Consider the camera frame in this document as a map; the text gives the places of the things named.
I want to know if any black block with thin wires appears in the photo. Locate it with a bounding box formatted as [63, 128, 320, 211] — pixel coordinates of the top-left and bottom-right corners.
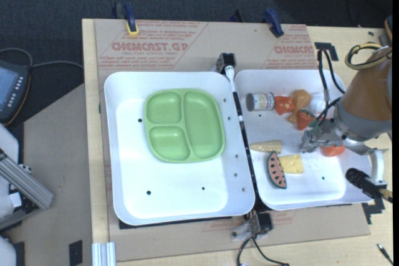
[229, 211, 275, 242]
[214, 52, 237, 74]

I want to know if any red toy with yellow star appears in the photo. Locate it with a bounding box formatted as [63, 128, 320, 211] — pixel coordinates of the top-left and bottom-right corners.
[274, 95, 297, 116]

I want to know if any orange round toy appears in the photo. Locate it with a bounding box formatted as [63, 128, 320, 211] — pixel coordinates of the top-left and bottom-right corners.
[320, 144, 346, 157]

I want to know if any green divided plate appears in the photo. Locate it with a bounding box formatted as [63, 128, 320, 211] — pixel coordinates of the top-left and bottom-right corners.
[143, 88, 226, 164]

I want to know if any white round toy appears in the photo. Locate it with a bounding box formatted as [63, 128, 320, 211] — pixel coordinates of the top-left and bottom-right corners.
[310, 92, 327, 113]

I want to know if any black cylinder on white bracket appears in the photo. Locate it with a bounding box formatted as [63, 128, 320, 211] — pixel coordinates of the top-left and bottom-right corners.
[345, 147, 390, 201]

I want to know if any toy watermelon slice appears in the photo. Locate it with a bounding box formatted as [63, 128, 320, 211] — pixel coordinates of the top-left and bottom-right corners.
[266, 150, 288, 190]

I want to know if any brown cardboard board red print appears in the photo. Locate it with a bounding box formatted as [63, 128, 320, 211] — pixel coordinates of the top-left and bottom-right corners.
[93, 19, 372, 262]

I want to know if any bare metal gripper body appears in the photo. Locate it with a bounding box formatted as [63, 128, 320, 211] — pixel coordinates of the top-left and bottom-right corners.
[315, 118, 359, 151]

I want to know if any yellow toy corn cob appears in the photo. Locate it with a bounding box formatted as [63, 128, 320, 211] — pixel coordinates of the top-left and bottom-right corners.
[249, 139, 283, 154]

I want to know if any orange toy chicken drumstick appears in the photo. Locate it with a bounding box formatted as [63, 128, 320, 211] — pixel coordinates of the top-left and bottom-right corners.
[287, 88, 312, 125]

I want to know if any red toy strawberry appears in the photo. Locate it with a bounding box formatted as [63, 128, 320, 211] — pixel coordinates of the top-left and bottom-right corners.
[296, 109, 321, 131]

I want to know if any small white labelled can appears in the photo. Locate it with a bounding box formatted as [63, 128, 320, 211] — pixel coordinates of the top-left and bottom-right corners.
[245, 92, 276, 112]

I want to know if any white plastic tray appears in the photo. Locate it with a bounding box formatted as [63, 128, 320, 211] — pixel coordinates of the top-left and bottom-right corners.
[233, 69, 375, 211]
[103, 71, 256, 226]

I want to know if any yellow toy cheese wedge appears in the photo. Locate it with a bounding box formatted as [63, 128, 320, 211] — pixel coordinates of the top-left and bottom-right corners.
[277, 153, 305, 176]

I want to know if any thin black and white rod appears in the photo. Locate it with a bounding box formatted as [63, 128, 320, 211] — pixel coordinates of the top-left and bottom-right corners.
[224, 65, 260, 213]

